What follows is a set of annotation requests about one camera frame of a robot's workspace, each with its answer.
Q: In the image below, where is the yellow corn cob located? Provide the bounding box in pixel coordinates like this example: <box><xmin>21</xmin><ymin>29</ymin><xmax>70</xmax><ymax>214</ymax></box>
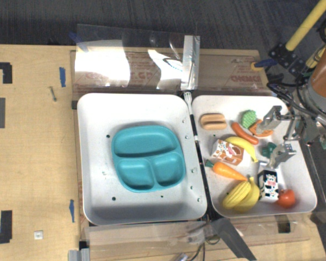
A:
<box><xmin>222</xmin><ymin>180</ymin><xmax>252</xmax><ymax>209</ymax></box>

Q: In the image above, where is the yellow banana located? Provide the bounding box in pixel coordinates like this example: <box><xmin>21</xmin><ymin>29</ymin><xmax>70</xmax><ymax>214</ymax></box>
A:
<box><xmin>233</xmin><ymin>176</ymin><xmax>261</xmax><ymax>213</ymax></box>
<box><xmin>224</xmin><ymin>136</ymin><xmax>259</xmax><ymax>163</ymax></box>

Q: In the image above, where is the teal divided plate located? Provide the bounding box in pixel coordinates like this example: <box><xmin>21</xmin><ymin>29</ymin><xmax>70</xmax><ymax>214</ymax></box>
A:
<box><xmin>111</xmin><ymin>125</ymin><xmax>187</xmax><ymax>193</ymax></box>

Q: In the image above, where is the brown and white carton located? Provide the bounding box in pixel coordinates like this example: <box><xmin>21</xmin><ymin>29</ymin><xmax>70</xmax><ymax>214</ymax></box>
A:
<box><xmin>211</xmin><ymin>139</ymin><xmax>245</xmax><ymax>166</ymax></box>

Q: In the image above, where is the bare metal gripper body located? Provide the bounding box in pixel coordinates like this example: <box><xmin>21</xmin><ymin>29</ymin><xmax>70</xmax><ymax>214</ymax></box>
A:
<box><xmin>281</xmin><ymin>112</ymin><xmax>326</xmax><ymax>144</ymax></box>

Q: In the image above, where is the white plastic tray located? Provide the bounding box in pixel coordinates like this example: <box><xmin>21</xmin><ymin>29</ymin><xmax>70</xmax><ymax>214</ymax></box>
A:
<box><xmin>76</xmin><ymin>92</ymin><xmax>208</xmax><ymax>226</ymax></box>
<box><xmin>191</xmin><ymin>95</ymin><xmax>318</xmax><ymax>219</ymax></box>

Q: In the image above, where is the light green broccoli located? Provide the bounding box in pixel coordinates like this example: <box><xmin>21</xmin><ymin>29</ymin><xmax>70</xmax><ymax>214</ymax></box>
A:
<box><xmin>240</xmin><ymin>109</ymin><xmax>258</xmax><ymax>129</ymax></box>

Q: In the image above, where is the tan hot dog bun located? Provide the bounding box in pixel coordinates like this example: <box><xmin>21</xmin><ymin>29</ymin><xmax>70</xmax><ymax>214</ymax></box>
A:
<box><xmin>200</xmin><ymin>113</ymin><xmax>228</xmax><ymax>131</ymax></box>

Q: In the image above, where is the red-orange sausage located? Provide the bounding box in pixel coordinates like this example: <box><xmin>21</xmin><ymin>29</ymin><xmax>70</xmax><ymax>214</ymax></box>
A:
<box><xmin>230</xmin><ymin>122</ymin><xmax>259</xmax><ymax>146</ymax></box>

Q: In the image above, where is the red tomato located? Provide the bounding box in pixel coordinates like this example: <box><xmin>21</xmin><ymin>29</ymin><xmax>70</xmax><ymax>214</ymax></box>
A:
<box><xmin>277</xmin><ymin>189</ymin><xmax>296</xmax><ymax>209</ymax></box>

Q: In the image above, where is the orange carrot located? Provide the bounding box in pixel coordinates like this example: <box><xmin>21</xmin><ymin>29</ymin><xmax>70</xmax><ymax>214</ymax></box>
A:
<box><xmin>205</xmin><ymin>159</ymin><xmax>248</xmax><ymax>181</ymax></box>

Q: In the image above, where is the dark green toy vegetable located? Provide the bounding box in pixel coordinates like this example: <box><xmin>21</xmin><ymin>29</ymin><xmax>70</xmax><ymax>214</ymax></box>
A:
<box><xmin>261</xmin><ymin>142</ymin><xmax>277</xmax><ymax>159</ymax></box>

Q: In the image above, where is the black and white cow carton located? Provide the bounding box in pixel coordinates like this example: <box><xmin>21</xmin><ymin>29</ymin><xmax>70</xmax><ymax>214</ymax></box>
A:
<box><xmin>257</xmin><ymin>169</ymin><xmax>279</xmax><ymax>201</ymax></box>

